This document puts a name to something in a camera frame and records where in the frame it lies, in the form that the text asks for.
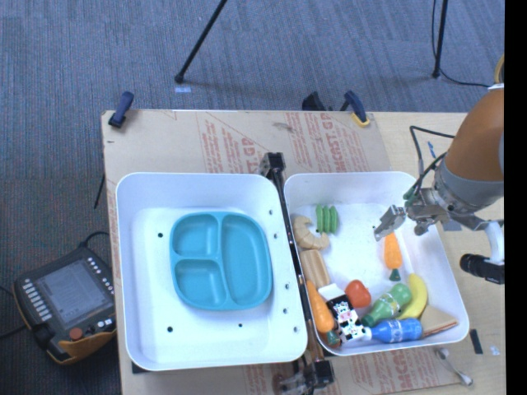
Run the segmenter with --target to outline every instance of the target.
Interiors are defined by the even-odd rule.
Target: blue bottle
[[[373,328],[364,327],[364,338],[382,342],[415,341],[422,336],[422,325],[416,318],[382,320]]]

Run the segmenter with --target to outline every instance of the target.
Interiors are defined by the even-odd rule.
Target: hole in tub
[[[247,216],[227,215],[222,222],[222,260],[235,303],[254,307],[271,292],[271,258],[261,227]]]
[[[218,219],[210,214],[180,218],[172,230],[172,249],[182,256],[208,256],[218,250]]]
[[[184,259],[175,265],[176,290],[188,304],[215,309],[226,301],[220,266],[211,260]]]

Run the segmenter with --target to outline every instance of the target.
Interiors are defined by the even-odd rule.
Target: white plastic tub
[[[371,303],[389,290],[395,282],[389,280],[384,263],[384,242],[377,242],[373,230],[390,205],[402,207],[403,195],[415,178],[402,172],[295,174],[284,185],[291,222],[295,216],[307,216],[316,228],[316,205],[335,206],[338,230],[329,235],[330,246],[321,250],[329,276],[342,290],[351,280],[361,280],[371,293]],[[469,331],[469,318],[457,283],[446,257],[437,228],[433,225],[421,236],[413,232],[415,223],[407,219],[395,233],[403,254],[399,269],[402,282],[410,272],[417,273],[426,283],[428,304],[443,310],[458,320],[458,325],[417,341],[386,344],[360,339],[332,348],[319,337],[319,343],[336,356],[352,356],[376,351],[415,346],[449,344],[461,341]],[[368,308],[357,309],[359,318]]]
[[[303,354],[305,319],[272,182],[256,174],[134,173],[119,182],[116,197],[124,339],[136,365],[162,371],[283,362]],[[211,211],[249,216],[263,230],[273,281],[262,303],[248,309],[199,309],[176,293],[172,227],[188,214]],[[196,264],[198,280],[218,279],[208,270],[210,259]]]

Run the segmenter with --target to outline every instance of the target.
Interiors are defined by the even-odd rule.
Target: green bottle
[[[411,299],[412,292],[406,284],[395,284],[375,301],[371,312],[361,319],[362,324],[373,328],[380,320],[395,318]]]

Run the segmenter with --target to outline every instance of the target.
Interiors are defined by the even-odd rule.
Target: spoon
[[[447,360],[447,357],[449,356],[449,351],[446,349],[446,348],[439,348],[436,350],[436,356],[437,358],[439,358],[439,360],[441,360],[441,363],[447,368],[447,369],[450,369],[452,370],[454,373],[456,373],[459,378],[461,379],[461,383],[466,386],[466,387],[469,387],[469,386],[472,386],[474,381],[472,380],[471,377],[467,376],[465,373],[461,372],[460,370],[456,369],[452,363],[450,363],[448,360]]]

